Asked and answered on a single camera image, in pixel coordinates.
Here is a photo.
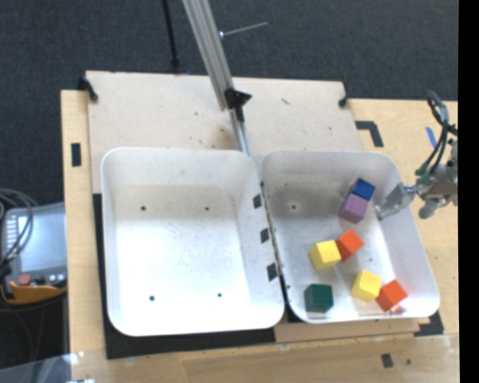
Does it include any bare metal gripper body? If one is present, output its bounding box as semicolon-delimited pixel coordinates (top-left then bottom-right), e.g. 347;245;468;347
416;140;459;206

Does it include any blue cube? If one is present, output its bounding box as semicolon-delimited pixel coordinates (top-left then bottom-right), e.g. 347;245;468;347
350;177;377;202

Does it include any purple cube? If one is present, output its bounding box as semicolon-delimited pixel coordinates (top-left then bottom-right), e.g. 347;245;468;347
338;193;370;225

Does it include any orange cube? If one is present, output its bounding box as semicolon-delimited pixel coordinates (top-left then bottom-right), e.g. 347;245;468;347
374;279;409;313
335;228;366;262

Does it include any yellow cube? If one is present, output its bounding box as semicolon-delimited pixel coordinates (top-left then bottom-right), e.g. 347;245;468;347
308;239;342;271
350;269;383;304

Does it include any white plastic tray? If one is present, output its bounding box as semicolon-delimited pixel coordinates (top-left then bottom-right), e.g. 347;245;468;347
100;146;286;338
259;149;441;325

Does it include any green cube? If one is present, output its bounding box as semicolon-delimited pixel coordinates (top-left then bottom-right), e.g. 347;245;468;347
303;283;335;314

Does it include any pale wooden board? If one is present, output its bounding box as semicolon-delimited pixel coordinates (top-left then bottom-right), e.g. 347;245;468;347
85;69;422;344

